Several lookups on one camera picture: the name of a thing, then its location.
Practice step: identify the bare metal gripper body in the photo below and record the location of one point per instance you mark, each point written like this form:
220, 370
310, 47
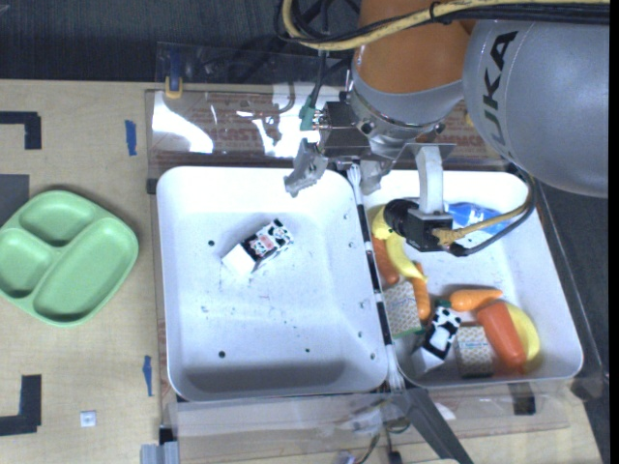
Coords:
345, 133

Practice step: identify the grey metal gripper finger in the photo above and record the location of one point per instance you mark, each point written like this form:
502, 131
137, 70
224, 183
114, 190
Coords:
372, 174
305, 167

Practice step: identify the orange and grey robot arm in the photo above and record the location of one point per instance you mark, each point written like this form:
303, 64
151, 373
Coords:
411, 41

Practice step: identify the thin black and white rod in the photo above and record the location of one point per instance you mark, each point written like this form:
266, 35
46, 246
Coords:
371, 259

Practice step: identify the yellow banana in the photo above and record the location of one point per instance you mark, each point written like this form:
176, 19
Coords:
529, 336
400, 256

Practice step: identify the cow print milk carton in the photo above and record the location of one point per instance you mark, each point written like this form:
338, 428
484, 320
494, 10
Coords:
263, 245

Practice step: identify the orange sausage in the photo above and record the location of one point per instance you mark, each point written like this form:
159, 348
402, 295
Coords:
384, 266

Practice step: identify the blue packet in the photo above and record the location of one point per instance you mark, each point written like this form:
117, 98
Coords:
466, 213

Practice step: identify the orange carrot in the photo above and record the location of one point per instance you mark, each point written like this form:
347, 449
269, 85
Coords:
422, 300
471, 299

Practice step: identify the patterned beige box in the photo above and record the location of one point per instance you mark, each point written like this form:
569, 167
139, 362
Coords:
474, 353
402, 310

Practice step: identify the white plastic tray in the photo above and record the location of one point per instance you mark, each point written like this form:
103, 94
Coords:
271, 317
488, 269

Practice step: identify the black and white carton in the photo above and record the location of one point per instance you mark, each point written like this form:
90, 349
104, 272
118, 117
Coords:
441, 339

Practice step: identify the green divided plate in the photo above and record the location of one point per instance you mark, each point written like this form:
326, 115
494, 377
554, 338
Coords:
77, 269

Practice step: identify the small white square piece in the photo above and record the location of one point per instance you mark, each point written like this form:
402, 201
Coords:
87, 418

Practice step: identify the black cylinder on white bracket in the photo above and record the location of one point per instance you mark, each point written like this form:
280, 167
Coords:
421, 225

